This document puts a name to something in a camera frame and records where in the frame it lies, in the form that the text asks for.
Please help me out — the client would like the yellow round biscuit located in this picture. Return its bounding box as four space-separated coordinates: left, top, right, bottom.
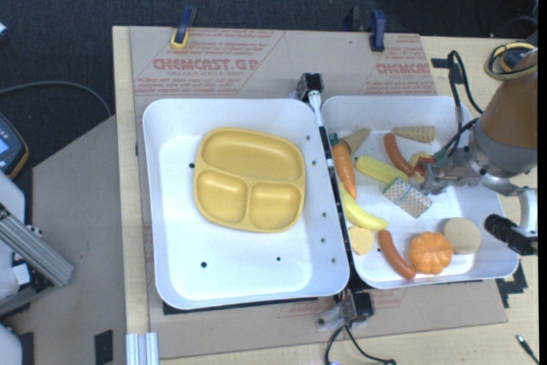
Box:
349 226 375 257

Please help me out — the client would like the white plastic tray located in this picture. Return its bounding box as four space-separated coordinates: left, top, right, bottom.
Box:
320 94 521 291
142 97 351 310

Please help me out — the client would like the orange carrot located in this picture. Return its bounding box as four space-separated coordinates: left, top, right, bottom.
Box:
328 132 358 201

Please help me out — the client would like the tan waffle cone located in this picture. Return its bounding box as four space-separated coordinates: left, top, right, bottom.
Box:
339 127 372 155
392 125 437 145

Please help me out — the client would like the yellow corn cob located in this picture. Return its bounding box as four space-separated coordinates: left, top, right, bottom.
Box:
354 154 411 186

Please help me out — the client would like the yellow divided plate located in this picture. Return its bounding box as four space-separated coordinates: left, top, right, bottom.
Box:
192 127 307 234

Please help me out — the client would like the yellow banana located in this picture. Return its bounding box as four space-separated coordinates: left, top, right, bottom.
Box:
338 182 390 233

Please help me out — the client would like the brown cardboard board red print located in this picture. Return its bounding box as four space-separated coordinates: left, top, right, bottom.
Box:
127 26 509 360

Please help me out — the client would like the thin black and white rod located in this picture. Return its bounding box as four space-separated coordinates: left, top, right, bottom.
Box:
307 91 357 292

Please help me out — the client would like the beige round biscuit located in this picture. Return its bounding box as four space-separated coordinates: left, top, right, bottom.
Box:
442 216 483 256

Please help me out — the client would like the orange-red sausage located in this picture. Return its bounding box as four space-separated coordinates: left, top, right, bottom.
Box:
377 228 418 281
382 132 417 178

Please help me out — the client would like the yellow and red toy food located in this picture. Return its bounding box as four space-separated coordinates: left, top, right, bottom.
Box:
409 151 435 181

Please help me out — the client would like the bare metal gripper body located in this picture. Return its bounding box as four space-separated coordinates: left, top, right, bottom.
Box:
430 146 535 197

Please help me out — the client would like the black cylinder on white bracket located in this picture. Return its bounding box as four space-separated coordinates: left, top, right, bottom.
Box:
484 186 538 257

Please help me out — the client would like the orange pumpkin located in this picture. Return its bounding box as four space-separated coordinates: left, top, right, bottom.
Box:
406 230 455 275

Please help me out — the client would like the beige checkered waffle square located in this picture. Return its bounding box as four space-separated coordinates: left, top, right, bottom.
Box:
381 177 433 220

